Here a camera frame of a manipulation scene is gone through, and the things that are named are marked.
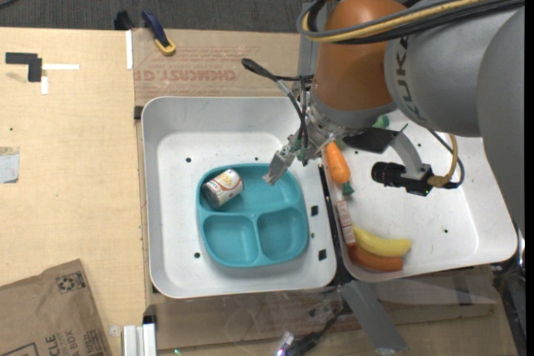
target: blue clamp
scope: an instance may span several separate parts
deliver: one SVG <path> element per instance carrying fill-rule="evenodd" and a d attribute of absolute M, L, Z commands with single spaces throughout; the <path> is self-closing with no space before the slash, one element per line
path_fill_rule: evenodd
<path fill-rule="evenodd" d="M 174 43 L 167 38 L 163 26 L 158 20 L 158 17 L 154 13 L 150 12 L 148 9 L 143 9 L 141 12 L 141 17 L 147 23 L 147 25 L 152 29 L 154 33 L 154 42 L 163 55 L 172 55 L 176 51 L 176 46 Z"/>

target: brown paper bag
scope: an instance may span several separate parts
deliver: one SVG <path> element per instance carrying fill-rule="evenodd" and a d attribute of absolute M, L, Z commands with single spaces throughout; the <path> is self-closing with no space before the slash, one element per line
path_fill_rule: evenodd
<path fill-rule="evenodd" d="M 0 288 L 0 355 L 111 356 L 81 261 Z"/>

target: yellow cable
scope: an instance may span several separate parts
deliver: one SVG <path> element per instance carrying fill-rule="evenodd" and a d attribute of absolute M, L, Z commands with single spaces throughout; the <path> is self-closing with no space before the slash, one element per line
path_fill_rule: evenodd
<path fill-rule="evenodd" d="M 451 181 L 452 174 L 455 172 L 456 165 L 458 164 L 458 142 L 456 141 L 456 137 L 451 133 L 449 134 L 449 138 L 452 142 L 452 163 L 449 172 L 443 177 L 439 175 L 434 175 L 433 177 L 428 178 L 427 181 L 431 186 L 437 188 L 441 188 Z"/>
<path fill-rule="evenodd" d="M 465 5 L 471 5 L 473 3 L 483 3 L 485 1 L 488 1 L 488 0 L 456 0 L 453 2 L 437 5 L 431 8 L 422 9 L 420 11 L 410 13 L 403 17 L 394 18 L 394 19 L 385 21 L 383 23 L 374 24 L 369 27 L 360 28 L 358 30 L 353 30 L 347 33 L 341 33 L 341 34 L 336 34 L 333 36 L 323 36 L 323 37 L 321 36 L 313 36 L 313 37 L 306 36 L 306 37 L 313 42 L 319 42 L 319 43 L 333 43 L 333 42 L 340 42 L 340 41 L 348 40 L 352 38 L 362 38 L 365 36 L 370 36 L 371 34 L 377 34 L 380 32 L 391 30 L 392 28 L 395 28 L 401 24 L 411 23 L 421 18 L 433 17 L 440 13 L 449 12 L 450 10 L 461 8 Z M 308 15 L 309 14 L 310 13 L 307 12 L 304 15 L 303 21 L 302 21 L 302 28 L 307 32 L 310 30 L 310 28 L 308 27 Z"/>

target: food can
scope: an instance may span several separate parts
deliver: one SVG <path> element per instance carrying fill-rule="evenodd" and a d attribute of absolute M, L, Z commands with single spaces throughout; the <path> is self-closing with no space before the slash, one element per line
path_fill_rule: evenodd
<path fill-rule="evenodd" d="M 239 174 L 233 169 L 226 169 L 202 185 L 202 194 L 213 208 L 220 208 L 243 189 L 243 181 Z"/>

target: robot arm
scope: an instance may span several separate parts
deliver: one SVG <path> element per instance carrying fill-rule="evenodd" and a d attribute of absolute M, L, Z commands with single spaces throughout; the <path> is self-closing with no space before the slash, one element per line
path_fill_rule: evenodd
<path fill-rule="evenodd" d="M 319 32 L 315 19 L 331 1 L 338 3 Z M 524 0 L 423 0 L 409 9 L 393 0 L 310 5 L 298 21 L 300 33 L 319 43 L 304 117 L 307 144 L 300 143 L 301 125 L 264 180 L 275 184 L 295 158 L 305 164 L 334 139 L 365 137 L 377 118 L 399 108 L 430 130 L 483 138 L 524 236 Z M 427 180 L 430 168 L 410 176 L 411 165 L 421 163 L 415 149 L 394 141 L 402 182 Z"/>

